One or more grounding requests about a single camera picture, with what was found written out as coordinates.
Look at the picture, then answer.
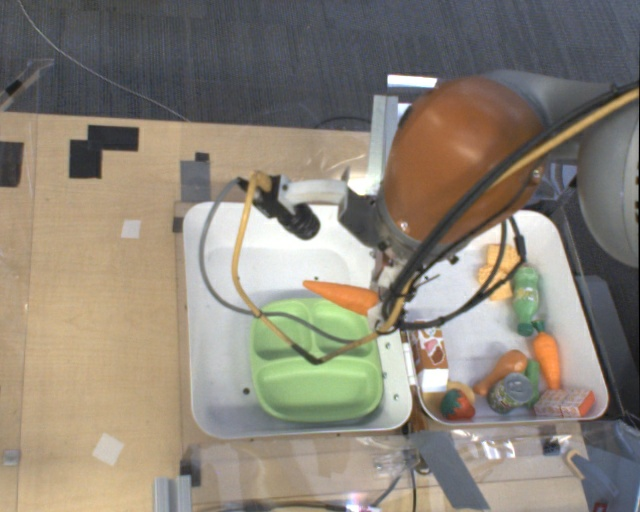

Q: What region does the orange and pink carton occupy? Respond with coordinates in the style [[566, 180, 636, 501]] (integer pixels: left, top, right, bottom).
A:
[[533, 388, 596, 419]]

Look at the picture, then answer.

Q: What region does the brown and white carton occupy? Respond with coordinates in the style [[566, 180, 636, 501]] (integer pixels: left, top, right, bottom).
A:
[[413, 327, 450, 396]]

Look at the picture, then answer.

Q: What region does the plain orange carrot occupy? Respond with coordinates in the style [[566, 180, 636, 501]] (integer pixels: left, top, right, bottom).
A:
[[302, 279, 381, 316]]

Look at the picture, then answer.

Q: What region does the green divided plate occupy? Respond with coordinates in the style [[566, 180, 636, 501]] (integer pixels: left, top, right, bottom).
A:
[[249, 297, 385, 424]]

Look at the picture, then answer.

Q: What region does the red strawberry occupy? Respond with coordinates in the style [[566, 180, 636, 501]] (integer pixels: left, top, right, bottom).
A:
[[439, 388, 476, 421]]

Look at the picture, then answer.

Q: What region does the green cylinder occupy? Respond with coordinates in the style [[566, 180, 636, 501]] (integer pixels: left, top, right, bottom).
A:
[[524, 358, 542, 409]]

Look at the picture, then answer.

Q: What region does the dark grey metal gripper body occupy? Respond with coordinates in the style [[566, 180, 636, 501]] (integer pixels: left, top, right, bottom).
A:
[[338, 189, 402, 275]]

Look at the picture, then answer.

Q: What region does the green plastic bottle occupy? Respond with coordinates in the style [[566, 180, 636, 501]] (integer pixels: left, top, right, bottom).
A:
[[510, 264, 542, 337]]

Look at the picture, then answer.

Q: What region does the brown chicken drumstick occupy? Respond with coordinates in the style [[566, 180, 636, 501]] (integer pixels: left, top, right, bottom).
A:
[[472, 349, 529, 397]]

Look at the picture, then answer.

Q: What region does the white plastic tray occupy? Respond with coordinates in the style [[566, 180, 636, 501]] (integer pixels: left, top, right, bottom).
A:
[[399, 208, 610, 427], [182, 199, 414, 440]]

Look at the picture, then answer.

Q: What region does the yellow square biscuit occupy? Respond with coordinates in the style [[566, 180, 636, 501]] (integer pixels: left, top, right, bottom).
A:
[[485, 243, 520, 274], [477, 263, 514, 302]]

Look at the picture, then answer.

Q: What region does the green can with silver top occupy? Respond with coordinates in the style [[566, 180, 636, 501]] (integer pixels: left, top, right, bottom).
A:
[[487, 372, 534, 415]]

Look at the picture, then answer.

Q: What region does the black cylinder on white bracket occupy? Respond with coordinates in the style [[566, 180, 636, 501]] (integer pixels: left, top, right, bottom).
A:
[[238, 172, 350, 241]]

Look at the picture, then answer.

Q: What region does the orange carrot with green top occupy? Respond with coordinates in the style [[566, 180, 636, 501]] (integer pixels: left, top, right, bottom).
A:
[[529, 319, 562, 391]]

